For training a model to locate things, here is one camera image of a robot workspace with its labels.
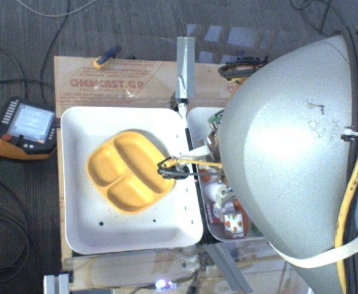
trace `metal bracket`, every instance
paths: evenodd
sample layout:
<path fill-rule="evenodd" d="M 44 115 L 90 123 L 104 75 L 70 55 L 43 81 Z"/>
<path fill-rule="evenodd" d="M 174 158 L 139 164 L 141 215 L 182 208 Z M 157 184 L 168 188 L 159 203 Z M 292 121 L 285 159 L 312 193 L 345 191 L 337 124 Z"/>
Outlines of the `metal bracket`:
<path fill-rule="evenodd" d="M 44 276 L 44 294 L 70 294 L 70 277 L 67 273 Z"/>
<path fill-rule="evenodd" d="M 176 101 L 195 97 L 195 38 L 177 38 Z"/>
<path fill-rule="evenodd" d="M 203 248 L 213 259 L 232 291 L 252 292 L 224 243 L 207 244 L 203 245 Z"/>

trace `yellow cable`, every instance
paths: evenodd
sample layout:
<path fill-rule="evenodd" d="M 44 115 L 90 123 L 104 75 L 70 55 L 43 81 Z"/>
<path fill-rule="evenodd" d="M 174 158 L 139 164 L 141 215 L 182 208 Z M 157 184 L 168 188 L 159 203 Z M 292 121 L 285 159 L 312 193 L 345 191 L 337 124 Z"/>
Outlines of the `yellow cable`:
<path fill-rule="evenodd" d="M 199 164 L 199 165 L 208 165 L 210 167 L 222 168 L 221 162 L 208 162 L 208 161 L 191 160 L 191 159 L 169 159 L 162 164 L 162 167 L 170 168 L 176 164 Z"/>
<path fill-rule="evenodd" d="M 335 248 L 343 245 L 343 234 L 345 232 L 346 220 L 349 213 L 350 205 L 354 193 L 358 186 L 358 158 L 356 165 L 352 171 L 349 183 L 346 188 L 345 196 L 343 197 L 342 204 L 339 210 L 337 229 L 335 232 Z M 340 285 L 342 287 L 343 294 L 346 294 L 346 272 L 343 260 L 337 262 L 337 271 L 339 276 Z"/>

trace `yellow divided tray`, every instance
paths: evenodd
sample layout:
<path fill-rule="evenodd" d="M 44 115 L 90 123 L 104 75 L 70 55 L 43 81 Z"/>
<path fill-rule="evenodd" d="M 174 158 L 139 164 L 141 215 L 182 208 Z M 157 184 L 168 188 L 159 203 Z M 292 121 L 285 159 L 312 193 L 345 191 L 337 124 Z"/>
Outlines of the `yellow divided tray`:
<path fill-rule="evenodd" d="M 157 172 L 163 154 L 143 134 L 125 131 L 115 135 L 86 161 L 93 185 L 117 210 L 139 213 L 163 197 L 174 184 Z"/>

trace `white tray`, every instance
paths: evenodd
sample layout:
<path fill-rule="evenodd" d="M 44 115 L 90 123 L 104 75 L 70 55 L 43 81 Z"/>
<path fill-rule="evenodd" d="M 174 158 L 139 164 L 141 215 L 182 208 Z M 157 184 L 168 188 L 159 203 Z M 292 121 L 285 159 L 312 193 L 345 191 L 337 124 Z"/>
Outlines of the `white tray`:
<path fill-rule="evenodd" d="M 104 141 L 125 130 L 143 133 L 164 156 L 188 151 L 184 124 L 164 108 L 73 107 L 61 119 L 65 236 L 79 254 L 185 247 L 202 237 L 193 177 L 178 180 L 138 214 L 116 211 L 93 186 L 86 160 Z"/>
<path fill-rule="evenodd" d="M 192 145 L 194 148 L 202 146 L 202 144 L 198 145 L 198 141 L 200 139 L 206 139 L 207 136 L 211 132 L 210 125 L 208 123 L 208 119 L 216 114 L 216 112 L 221 111 L 223 108 L 212 108 L 212 107 L 197 107 L 194 109 L 191 109 L 188 112 L 188 129 L 190 131 Z M 204 188 L 207 183 L 202 181 L 200 178 L 199 180 L 199 186 L 201 189 L 201 195 L 203 202 L 206 203 L 214 203 L 212 200 L 210 200 L 207 195 L 204 194 Z M 244 240 L 248 241 L 250 239 L 262 239 L 263 236 L 259 236 L 256 233 L 253 232 L 251 228 L 251 219 L 248 219 L 249 225 L 248 225 L 248 232 Z M 230 243 L 230 242 L 236 242 L 241 239 L 227 239 L 225 237 L 225 228 L 223 224 L 211 224 L 209 222 L 209 219 L 206 217 L 207 227 L 209 231 L 212 233 L 212 235 L 219 241 Z"/>

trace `white cable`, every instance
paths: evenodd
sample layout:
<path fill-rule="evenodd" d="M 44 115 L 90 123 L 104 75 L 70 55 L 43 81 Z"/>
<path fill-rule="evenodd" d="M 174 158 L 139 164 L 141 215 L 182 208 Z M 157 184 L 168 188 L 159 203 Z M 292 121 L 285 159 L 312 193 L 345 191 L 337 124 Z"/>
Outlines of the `white cable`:
<path fill-rule="evenodd" d="M 69 12 L 69 13 L 63 13 L 63 14 L 44 14 L 44 13 L 40 13 L 40 12 L 38 12 L 38 11 L 32 9 L 31 7 L 27 6 L 27 5 L 26 5 L 25 3 L 23 3 L 22 1 L 20 1 L 20 0 L 16 0 L 16 1 L 17 1 L 18 3 L 20 3 L 23 7 L 27 8 L 28 10 L 30 10 L 30 11 L 36 13 L 36 14 L 39 14 L 39 15 L 41 15 L 41 16 L 43 16 L 43 17 L 65 17 L 66 15 L 71 15 L 71 14 L 74 14 L 74 13 L 79 12 L 80 10 L 86 8 L 87 6 L 91 5 L 92 3 L 97 2 L 97 1 L 99 1 L 99 0 L 92 0 L 92 1 L 88 2 L 87 4 L 85 4 L 84 6 L 78 8 L 78 9 L 76 9 L 76 10 L 74 10 L 74 11 L 71 11 L 71 12 Z"/>
<path fill-rule="evenodd" d="M 290 256 L 287 256 L 275 247 L 273 247 L 279 256 L 281 256 L 283 259 L 285 259 L 288 263 L 291 263 L 294 266 L 298 266 L 301 268 L 311 269 L 311 268 L 317 268 L 320 266 L 325 266 L 330 263 L 338 262 L 340 260 L 346 259 L 356 253 L 358 253 L 358 236 L 352 240 L 351 242 L 337 247 L 330 249 L 329 251 L 323 252 L 319 255 L 316 255 L 311 258 L 306 259 L 297 259 Z"/>

